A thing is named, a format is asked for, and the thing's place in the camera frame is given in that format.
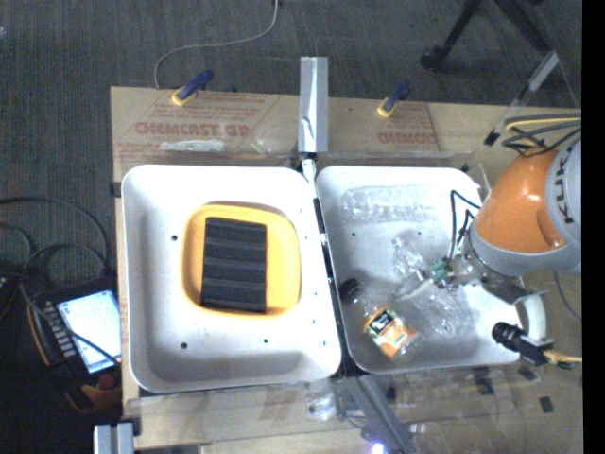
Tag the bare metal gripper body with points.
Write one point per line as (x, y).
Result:
(465, 272)

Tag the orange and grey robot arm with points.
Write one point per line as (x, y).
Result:
(515, 206)

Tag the crushed clear plastic bottle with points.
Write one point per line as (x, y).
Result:
(439, 310)

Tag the small clear plastic bottle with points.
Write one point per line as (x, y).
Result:
(409, 258)

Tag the orange juice bottle black cap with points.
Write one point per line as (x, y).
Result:
(387, 329)

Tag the white plastic tray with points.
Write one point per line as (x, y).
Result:
(156, 263)
(364, 253)

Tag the long clear plastic bottle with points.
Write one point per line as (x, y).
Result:
(383, 205)

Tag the black ribbed foam block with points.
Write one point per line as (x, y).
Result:
(234, 265)

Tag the black office chair base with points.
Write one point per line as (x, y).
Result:
(477, 3)

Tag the yellow plate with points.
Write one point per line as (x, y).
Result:
(194, 258)

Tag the brown cardboard board red print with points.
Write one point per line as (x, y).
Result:
(198, 126)

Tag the black cylinder on white bracket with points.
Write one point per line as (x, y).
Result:
(533, 315)

